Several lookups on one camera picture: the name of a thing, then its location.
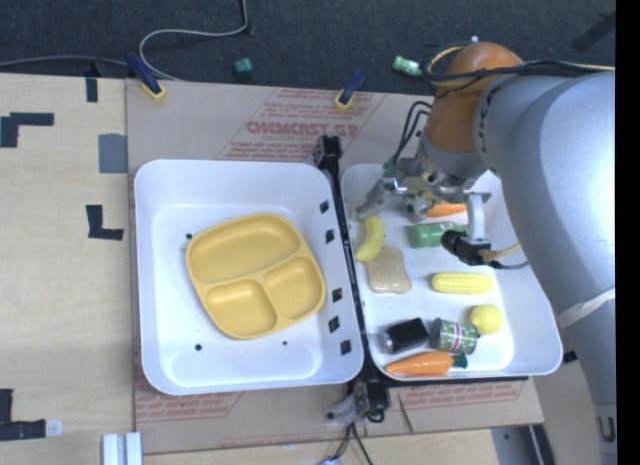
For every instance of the black cylinder on white bracket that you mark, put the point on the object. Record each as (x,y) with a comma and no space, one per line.
(467,245)

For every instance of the brown cardboard board red print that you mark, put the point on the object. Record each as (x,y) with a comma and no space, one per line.
(200,123)

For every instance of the green and red can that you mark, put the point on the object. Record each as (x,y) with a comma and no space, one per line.
(455,336)

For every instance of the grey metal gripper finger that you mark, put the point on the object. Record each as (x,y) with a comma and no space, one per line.
(371,200)
(414,205)

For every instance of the yellow corn cob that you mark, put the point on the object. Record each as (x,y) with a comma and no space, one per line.
(462,283)

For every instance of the yellow banana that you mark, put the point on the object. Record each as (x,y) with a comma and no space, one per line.
(371,243)

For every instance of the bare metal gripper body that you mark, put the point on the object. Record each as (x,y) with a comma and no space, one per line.
(425,180)

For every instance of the large orange carrot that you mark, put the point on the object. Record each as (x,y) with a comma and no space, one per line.
(422,363)

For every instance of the yellow lemon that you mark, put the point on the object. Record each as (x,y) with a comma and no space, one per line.
(487,319)

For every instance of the beige bread slice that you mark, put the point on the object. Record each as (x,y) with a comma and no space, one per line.
(387,273)

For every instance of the dark green cube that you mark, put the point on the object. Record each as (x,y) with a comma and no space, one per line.
(243,66)

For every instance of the black can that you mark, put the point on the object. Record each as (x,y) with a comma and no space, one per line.
(407,335)

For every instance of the small orange carrot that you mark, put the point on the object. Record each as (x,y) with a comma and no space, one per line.
(445,209)

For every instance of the white plastic tray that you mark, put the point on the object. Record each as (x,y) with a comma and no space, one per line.
(165,278)
(520,333)

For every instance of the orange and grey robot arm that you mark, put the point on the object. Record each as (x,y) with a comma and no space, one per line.
(550,163)

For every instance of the thin black and white rod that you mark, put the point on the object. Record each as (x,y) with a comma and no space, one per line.
(350,263)

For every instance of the light green small bottle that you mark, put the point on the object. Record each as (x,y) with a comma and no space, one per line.
(406,65)

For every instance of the yellow divided plate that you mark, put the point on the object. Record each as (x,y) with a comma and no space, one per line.
(250,273)

